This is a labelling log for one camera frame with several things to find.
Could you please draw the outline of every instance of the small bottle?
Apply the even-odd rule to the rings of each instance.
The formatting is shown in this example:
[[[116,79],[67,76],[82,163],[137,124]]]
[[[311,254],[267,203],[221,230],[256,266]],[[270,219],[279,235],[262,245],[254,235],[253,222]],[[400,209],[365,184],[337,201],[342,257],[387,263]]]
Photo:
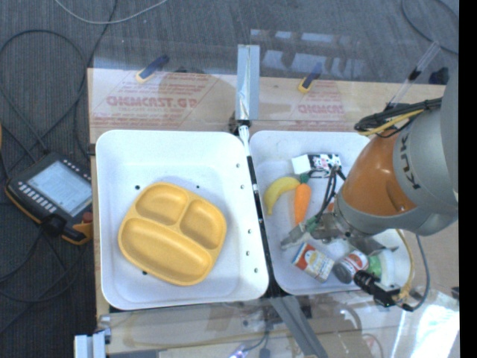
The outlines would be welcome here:
[[[391,249],[382,249],[378,254],[367,257],[369,266],[367,271],[379,279],[384,286],[390,286],[395,282],[394,255]]]
[[[367,256],[360,250],[355,249],[336,262],[333,266],[333,273],[342,283],[351,283],[355,273],[367,269],[368,266]]]

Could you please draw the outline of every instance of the can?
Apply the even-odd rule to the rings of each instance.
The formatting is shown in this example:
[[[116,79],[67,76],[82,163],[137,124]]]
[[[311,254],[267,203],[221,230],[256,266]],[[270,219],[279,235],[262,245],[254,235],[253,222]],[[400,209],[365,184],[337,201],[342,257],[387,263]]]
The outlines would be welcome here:
[[[357,271],[367,269],[369,260],[367,256],[358,249],[351,251],[333,266],[333,273],[342,283],[351,283]]]

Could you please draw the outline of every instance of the table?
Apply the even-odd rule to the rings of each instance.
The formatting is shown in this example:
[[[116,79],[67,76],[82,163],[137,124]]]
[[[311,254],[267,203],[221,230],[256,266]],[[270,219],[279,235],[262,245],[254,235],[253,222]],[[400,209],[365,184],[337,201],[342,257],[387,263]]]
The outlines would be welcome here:
[[[235,75],[158,72],[151,85],[138,86],[134,84],[135,74],[134,70],[89,70],[92,144],[101,134],[114,128],[165,128],[175,131],[230,129],[235,107]],[[353,124],[362,116],[382,110],[385,102],[399,88],[399,84],[315,81],[312,90],[304,95],[297,90],[299,82],[300,79],[295,78],[260,78],[260,114],[250,127],[252,134],[267,129],[352,131]],[[442,94],[443,86],[414,85],[406,100],[411,103],[437,98]],[[96,178],[93,156],[94,223],[97,230]],[[252,345],[252,342],[258,342],[261,336],[265,336],[265,316],[279,319],[268,300],[263,298],[244,304],[206,304],[112,313],[101,292],[98,236],[96,231],[97,313],[99,324],[105,323],[113,330],[111,343],[107,346],[110,354],[155,350],[162,351],[161,357],[180,357],[189,349],[194,349],[195,354],[212,356],[220,353],[223,356],[231,354],[244,340]],[[409,241],[417,255],[413,240],[410,238]],[[458,317],[458,304],[451,297],[451,288],[458,286],[458,281],[455,281],[458,276],[458,223],[423,242],[432,274],[431,301],[446,304],[449,311]],[[417,268],[415,282],[424,282],[421,268]],[[325,349],[335,349],[341,344],[341,350],[343,346],[353,344],[355,352],[362,348],[364,353],[372,354],[370,357],[378,357],[374,354],[379,354],[379,349],[386,352],[391,349],[394,353],[399,351],[401,355],[398,355],[403,357],[405,355],[402,354],[409,354],[404,350],[419,347],[418,341],[398,343],[399,339],[409,338],[408,342],[413,339],[419,316],[411,318],[398,309],[383,312],[363,292],[305,296],[298,301],[301,308],[309,312],[310,325]],[[266,335],[274,354],[281,351],[280,357],[298,356],[297,343],[279,321],[274,330]]]

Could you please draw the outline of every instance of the cable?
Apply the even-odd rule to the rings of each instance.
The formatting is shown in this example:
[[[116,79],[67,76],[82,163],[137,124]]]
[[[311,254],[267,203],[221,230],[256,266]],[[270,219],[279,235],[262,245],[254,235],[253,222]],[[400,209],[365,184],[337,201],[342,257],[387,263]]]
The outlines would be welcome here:
[[[426,254],[424,252],[424,248],[423,248],[423,245],[420,241],[419,235],[416,235],[416,240],[417,240],[417,245],[419,246],[419,251],[420,251],[421,257],[423,259],[424,271],[426,273],[426,287],[424,289],[424,293],[423,293],[421,299],[419,300],[419,302],[416,305],[412,306],[412,305],[409,305],[409,304],[403,304],[401,306],[404,310],[407,310],[408,312],[413,312],[413,311],[419,309],[426,302],[426,299],[429,295],[429,290],[431,289],[431,273],[429,271],[429,265],[427,263]]]
[[[369,131],[359,131],[358,134],[364,135],[364,136],[369,136],[377,133],[381,133],[382,131],[390,128],[391,126],[395,125],[396,123],[399,123],[403,121],[404,119],[407,119],[412,116],[416,116],[417,114],[421,114],[424,110],[415,110],[411,111],[410,113],[407,114],[402,114],[401,116],[396,117],[395,119],[392,119],[390,121],[387,121],[383,125]]]
[[[436,1],[438,4],[440,4],[441,6],[443,6],[447,11],[449,11],[456,19],[457,19],[457,22],[459,20],[457,14],[452,10],[450,9],[449,5],[447,5],[446,3],[444,3],[442,0],[434,0]],[[434,42],[435,40],[433,40],[432,38],[430,38],[429,36],[426,36],[413,22],[411,19],[409,19],[409,15],[406,11],[406,8],[405,8],[405,3],[406,3],[406,0],[401,0],[401,11],[402,11],[402,15],[404,16],[404,18],[406,19],[406,21],[408,22],[408,24],[422,37],[424,37],[426,40],[430,41],[430,42]],[[452,53],[452,54],[455,54],[455,55],[458,55],[458,51],[455,51],[454,49],[450,49],[450,48],[447,48],[445,46],[441,46],[440,45],[440,48],[445,50],[445,51],[448,51],[449,53]]]
[[[84,255],[85,251],[86,251],[86,247],[83,247],[79,256],[72,263],[72,265],[69,268],[65,269],[64,272],[59,277],[57,277],[57,279],[45,291],[43,291],[43,293],[36,296],[35,298],[19,298],[19,297],[16,297],[14,295],[11,295],[10,293],[8,293],[6,291],[3,291],[3,290],[0,290],[0,295],[4,296],[4,297],[6,297],[6,298],[8,298],[12,301],[23,302],[23,303],[26,303],[26,304],[38,304],[38,303],[41,303],[41,302],[46,302],[46,301],[50,301],[50,300],[53,300],[55,298],[58,298],[64,292],[69,290],[69,288],[71,288],[73,283],[75,283],[75,281],[76,281],[76,279],[78,278],[78,275],[79,275],[79,269],[75,272],[75,276],[61,290],[54,293],[53,295],[49,295],[48,297],[43,297],[43,296],[45,296],[46,293],[48,293],[51,289],[53,289],[63,278],[66,278],[68,273],[74,267],[76,267],[76,265],[83,259],[83,255]],[[55,250],[53,250],[53,254],[57,259],[59,259],[58,255],[57,255],[57,252]]]
[[[141,10],[139,11],[138,13],[135,13],[129,17],[125,17],[124,19],[118,19],[118,20],[108,20],[108,21],[92,21],[92,20],[88,20],[88,19],[84,19],[83,17],[80,17],[78,16],[77,14],[73,13],[70,9],[68,9],[64,4],[62,4],[59,0],[55,0],[56,3],[62,7],[66,12],[68,12],[70,15],[72,15],[74,18],[82,21],[82,22],[86,22],[88,24],[94,24],[94,25],[110,25],[110,24],[118,24],[120,22],[126,22],[128,20],[131,20],[139,15],[142,15],[143,13],[146,13],[148,12],[149,10],[153,10],[154,8],[157,8],[159,7],[160,5],[166,3],[168,0],[162,0],[160,2],[158,2],[157,4],[154,4],[154,5],[151,5],[150,7],[144,9],[144,10]]]
[[[68,39],[67,37],[63,36],[62,34],[59,34],[57,32],[53,32],[53,31],[50,31],[50,30],[46,30],[46,29],[29,29],[29,30],[26,30],[26,31],[21,31],[17,34],[14,34],[12,37],[10,37],[1,47],[0,47],[0,55],[1,53],[7,48],[7,46],[13,42],[15,39],[21,37],[21,36],[24,36],[24,35],[27,35],[27,34],[50,34],[50,35],[54,35],[56,37],[59,37],[60,39],[64,40],[65,42],[67,42],[75,51],[76,53],[79,55],[79,58],[80,58],[80,61],[81,63],[83,64],[83,68],[86,70],[86,60],[83,56],[83,52],[80,50],[80,48],[74,43],[72,42],[70,39]],[[57,119],[57,121],[54,123],[53,126],[51,126],[50,129],[48,129],[48,132],[50,130],[52,130],[54,127],[56,127],[56,125],[63,120],[63,118],[69,113],[69,111],[79,102],[79,99],[80,99],[80,96],[82,95],[84,89],[85,89],[85,83],[82,82],[79,89],[78,89],[78,92],[77,92],[77,96],[76,98],[72,101],[72,103],[68,106],[68,109],[66,110],[66,112],[60,116],[59,119]],[[0,93],[4,96],[8,106],[16,113],[17,116],[20,117],[20,119],[23,121],[23,123],[25,123],[25,125],[27,125],[28,129],[31,131],[31,133],[35,136],[35,138],[37,139],[37,142],[41,145],[42,149],[43,149],[43,152],[46,154],[48,153],[48,147],[47,145],[43,142],[42,138],[45,136],[45,134],[41,135],[38,134],[38,132],[34,129],[33,125],[27,120],[27,118],[25,117],[25,115],[16,107],[16,105],[13,103],[13,100],[12,98],[8,95],[6,89],[4,88],[4,85],[3,85],[3,81],[1,80],[1,76],[0,76]],[[21,142],[16,138],[16,141],[25,149],[27,150],[26,146],[22,145]]]
[[[394,131],[386,131],[386,134],[383,134],[383,133],[377,133],[376,135],[379,137],[379,138],[391,138],[393,135],[396,135],[397,133],[399,133],[400,131],[404,130],[405,128],[407,128],[414,120],[415,120],[416,117],[412,117],[410,118],[404,125],[402,125],[400,128],[397,128],[396,130]]]
[[[267,345],[267,342],[268,342],[268,334],[270,333],[269,330],[266,330],[263,334],[263,337],[255,344],[255,345],[252,345],[250,346],[249,348],[244,348],[242,349],[242,352],[244,353],[245,351],[251,351],[253,350],[254,348],[257,348],[259,347],[264,341],[265,339],[267,339],[267,341],[265,341],[265,346]]]
[[[402,243],[404,244],[406,251],[408,252],[409,263],[410,263],[408,279],[402,286],[401,290],[399,291],[399,294],[394,298],[394,300],[397,303],[400,303],[409,296],[409,292],[411,291],[412,280],[414,279],[415,267],[414,267],[414,257],[412,255],[411,247],[409,246],[408,241],[405,239],[404,234],[402,233],[401,230],[396,229],[396,232],[399,235],[400,239],[402,240]]]
[[[26,153],[28,154],[28,156],[31,158],[31,160],[33,160],[34,162],[37,161],[37,159],[35,158],[35,156],[31,153],[31,151],[15,136],[15,134],[13,134],[12,131],[10,131],[5,125],[2,126],[4,131],[6,131],[12,138],[13,140],[18,143],[18,145],[23,148]],[[10,177],[10,171],[8,170],[7,166],[5,165],[5,162],[3,160],[3,158],[1,159],[1,162],[3,164],[3,168],[5,170],[5,174],[7,175],[7,177],[9,178]]]
[[[442,103],[442,98],[429,99],[415,104],[397,104],[395,107],[390,109],[384,109],[379,113],[374,113],[369,116],[365,116],[360,119],[354,126],[355,130],[360,134],[376,134],[377,132],[382,131],[383,129],[389,128],[395,123],[402,121],[403,119],[410,118],[420,114],[424,110],[432,110],[439,108]],[[393,123],[389,123],[388,120],[391,118],[398,118]]]
[[[341,167],[338,165],[334,165],[331,168],[331,172],[329,173],[328,177],[328,183],[326,185],[326,190],[325,190],[325,195],[323,199],[323,203],[321,204],[321,208],[318,211],[318,213],[315,214],[315,222],[318,223],[321,219],[321,216],[323,215],[323,212],[326,210],[326,208],[329,206],[331,203],[332,199],[335,197],[336,192],[336,177],[340,176],[343,180],[346,179],[344,176],[343,172],[341,171]]]
[[[404,243],[404,246],[405,246],[405,248],[408,252],[409,261],[410,261],[411,266],[409,268],[408,279],[404,283],[404,285],[402,286],[401,290],[399,291],[399,294],[394,297],[394,300],[396,301],[396,304],[398,306],[400,306],[402,309],[404,309],[408,312],[413,312],[413,311],[419,309],[424,304],[424,302],[426,302],[426,299],[427,299],[427,296],[429,294],[429,290],[430,290],[430,287],[431,287],[431,274],[430,274],[430,271],[429,271],[429,266],[428,266],[428,263],[427,263],[426,254],[424,252],[424,248],[423,248],[422,243],[420,241],[420,237],[419,237],[419,235],[416,235],[417,245],[419,246],[420,254],[421,254],[421,257],[423,259],[424,271],[426,273],[426,287],[424,289],[424,293],[423,293],[421,299],[419,300],[419,302],[416,305],[412,306],[412,305],[406,304],[404,301],[406,301],[408,299],[409,293],[411,292],[411,284],[412,284],[412,280],[414,279],[414,273],[415,273],[415,263],[414,263],[414,258],[413,258],[412,252],[411,252],[411,247],[409,246],[409,243],[405,239],[404,234],[402,233],[401,230],[398,230],[398,229],[396,229],[396,232],[398,233],[399,237],[401,238],[401,240]]]
[[[18,270],[20,270],[21,267],[23,267],[27,261],[33,256],[33,253],[35,252],[35,248],[38,245],[38,241],[40,240],[40,237],[42,236],[43,229],[41,227],[38,227],[38,234],[35,237],[35,240],[31,243],[30,248],[28,249],[27,253],[25,254],[25,257],[22,259],[21,263],[18,264],[17,267],[15,267],[13,270],[9,271],[7,274],[3,274],[0,276],[0,283],[3,281],[8,280],[10,277],[12,277]]]
[[[112,17],[114,16],[114,13],[116,12],[117,5],[118,5],[118,0],[114,0],[114,2],[113,2],[113,9],[111,10],[111,13],[110,13],[110,15],[109,15],[108,21],[110,21],[110,20],[112,19]],[[70,105],[70,106],[68,107],[68,109],[66,110],[66,112],[64,112],[63,115],[62,115],[60,118],[58,118],[58,120],[57,120],[49,129],[47,129],[45,132],[43,132],[42,134],[40,134],[40,140],[41,140],[42,138],[44,138],[47,134],[49,134],[61,121],[63,121],[64,118],[66,118],[66,116],[69,114],[69,112],[70,112],[73,108],[75,108],[75,107],[78,108],[79,101],[80,101],[80,99],[81,99],[81,97],[82,97],[82,95],[83,95],[84,90],[86,89],[87,67],[91,64],[92,59],[93,59],[93,57],[94,57],[94,54],[95,54],[95,52],[96,52],[96,49],[99,47],[99,43],[101,42],[101,40],[102,40],[104,34],[106,33],[106,30],[108,29],[108,27],[109,27],[109,25],[105,25],[105,26],[104,26],[104,29],[103,29],[103,31],[101,32],[100,37],[98,38],[98,40],[97,40],[96,43],[95,43],[95,46],[93,47],[93,50],[92,50],[92,52],[91,52],[91,54],[90,54],[90,56],[89,56],[89,59],[88,59],[86,62],[84,62],[84,67],[83,67],[84,73],[83,73],[83,77],[82,77],[82,79],[81,79],[80,85],[79,85],[79,87],[78,87],[76,99],[72,102],[72,105]],[[16,35],[12,36],[9,40],[7,40],[7,42],[0,48],[0,54],[1,54],[1,52],[4,50],[5,46],[6,46],[10,41],[12,41],[14,38],[16,38],[16,37],[18,37],[18,36],[21,36],[21,35],[23,35],[23,34],[26,34],[27,32],[30,32],[30,31],[20,32],[20,33],[18,33],[18,34],[16,34]],[[65,39],[67,42],[71,42],[71,40],[69,40],[68,38],[63,37],[63,36],[60,35],[60,34],[56,34],[55,32],[52,32],[52,31],[42,31],[42,32],[55,34],[55,35],[60,36],[60,37],[62,37],[63,39]],[[78,135],[78,128],[77,128],[77,126],[76,126],[76,121],[77,121],[77,111],[76,111],[76,110],[74,111],[74,116],[75,116],[75,117],[74,117],[74,122],[75,122],[75,139],[77,140],[77,143],[78,143],[78,146],[79,146],[81,152],[83,153],[83,155],[85,156],[85,158],[88,159],[88,158],[89,158],[89,155],[88,155],[88,153],[87,153],[87,151],[86,151],[86,148],[83,148],[83,147],[82,147],[82,145],[81,145],[81,143],[80,143],[80,137],[79,137],[79,135]],[[32,149],[36,144],[37,144],[37,142],[35,142],[29,149]],[[27,149],[24,145],[21,145],[21,146],[29,153],[29,149]],[[11,168],[13,169],[13,168],[22,160],[23,157],[24,157],[24,155],[21,156],[17,161],[15,161],[15,163],[13,163],[13,165],[12,165]]]

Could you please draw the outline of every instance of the small box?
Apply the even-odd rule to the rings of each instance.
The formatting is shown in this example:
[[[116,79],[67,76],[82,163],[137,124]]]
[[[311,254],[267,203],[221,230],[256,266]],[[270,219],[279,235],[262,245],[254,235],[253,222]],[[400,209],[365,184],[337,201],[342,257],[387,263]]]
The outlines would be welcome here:
[[[333,166],[341,166],[337,154],[305,154],[291,160],[293,172],[297,175],[313,171],[314,178],[327,178]]]
[[[324,283],[328,279],[335,261],[313,245],[304,242],[292,263],[315,280]]]

